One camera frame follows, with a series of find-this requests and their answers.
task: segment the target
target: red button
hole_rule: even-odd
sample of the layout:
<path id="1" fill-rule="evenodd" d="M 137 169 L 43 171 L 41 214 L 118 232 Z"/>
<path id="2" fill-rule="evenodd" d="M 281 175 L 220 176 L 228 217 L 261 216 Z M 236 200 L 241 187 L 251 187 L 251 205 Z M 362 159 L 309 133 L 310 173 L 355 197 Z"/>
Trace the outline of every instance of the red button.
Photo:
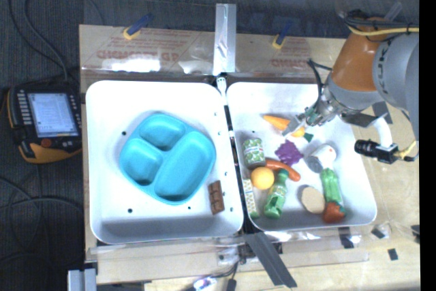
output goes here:
<path id="1" fill-rule="evenodd" d="M 43 138 L 41 140 L 41 147 L 50 148 L 52 145 L 52 140 L 49 138 Z"/>

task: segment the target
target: green bottle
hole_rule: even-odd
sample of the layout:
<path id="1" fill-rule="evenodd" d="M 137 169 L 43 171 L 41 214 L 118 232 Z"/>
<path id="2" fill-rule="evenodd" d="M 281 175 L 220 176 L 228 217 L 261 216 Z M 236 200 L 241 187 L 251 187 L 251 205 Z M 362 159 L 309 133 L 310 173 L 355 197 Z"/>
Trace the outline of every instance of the green bottle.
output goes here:
<path id="1" fill-rule="evenodd" d="M 269 190 L 268 199 L 264 207 L 264 214 L 268 218 L 280 218 L 283 210 L 283 205 L 286 199 L 286 179 L 289 176 L 289 172 L 285 169 L 280 169 L 277 174 L 277 179 Z"/>

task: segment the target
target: beige round object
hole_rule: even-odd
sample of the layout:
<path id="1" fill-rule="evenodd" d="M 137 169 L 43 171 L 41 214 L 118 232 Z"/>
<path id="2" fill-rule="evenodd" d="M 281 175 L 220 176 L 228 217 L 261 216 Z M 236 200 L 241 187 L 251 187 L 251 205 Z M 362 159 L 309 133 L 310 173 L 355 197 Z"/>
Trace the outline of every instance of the beige round object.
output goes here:
<path id="1" fill-rule="evenodd" d="M 301 203 L 308 212 L 323 213 L 326 200 L 323 193 L 313 187 L 306 187 L 301 193 Z"/>

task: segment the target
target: white can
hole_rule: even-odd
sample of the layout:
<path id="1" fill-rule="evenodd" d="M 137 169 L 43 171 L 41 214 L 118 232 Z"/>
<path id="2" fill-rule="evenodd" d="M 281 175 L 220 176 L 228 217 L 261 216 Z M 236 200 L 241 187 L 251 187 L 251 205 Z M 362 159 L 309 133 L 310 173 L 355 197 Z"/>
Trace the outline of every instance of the white can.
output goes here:
<path id="1" fill-rule="evenodd" d="M 336 159 L 336 151 L 329 144 L 325 143 L 318 147 L 306 159 L 307 166 L 316 173 L 321 173 L 325 168 L 333 168 Z"/>

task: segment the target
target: green can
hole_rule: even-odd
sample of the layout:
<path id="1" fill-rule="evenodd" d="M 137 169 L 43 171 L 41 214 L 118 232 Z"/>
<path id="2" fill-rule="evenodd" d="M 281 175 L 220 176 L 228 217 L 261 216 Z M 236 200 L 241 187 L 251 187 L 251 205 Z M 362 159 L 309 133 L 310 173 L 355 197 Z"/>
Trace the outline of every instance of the green can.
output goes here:
<path id="1" fill-rule="evenodd" d="M 260 138 L 249 138 L 243 143 L 244 162 L 248 169 L 253 170 L 265 166 L 264 147 Z"/>

